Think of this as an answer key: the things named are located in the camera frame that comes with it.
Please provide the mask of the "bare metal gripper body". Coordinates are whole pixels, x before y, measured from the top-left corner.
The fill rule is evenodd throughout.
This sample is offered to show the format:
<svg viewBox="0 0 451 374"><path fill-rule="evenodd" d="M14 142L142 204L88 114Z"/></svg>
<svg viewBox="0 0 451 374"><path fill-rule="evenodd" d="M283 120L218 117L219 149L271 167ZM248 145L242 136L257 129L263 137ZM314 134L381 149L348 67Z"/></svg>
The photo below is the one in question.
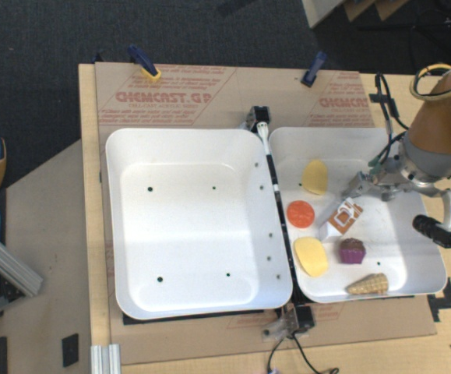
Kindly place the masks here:
<svg viewBox="0 0 451 374"><path fill-rule="evenodd" d="M424 173L406 157L388 157L369 173L371 184L383 196L395 196L399 192L418 192L425 196L438 196L436 178Z"/></svg>

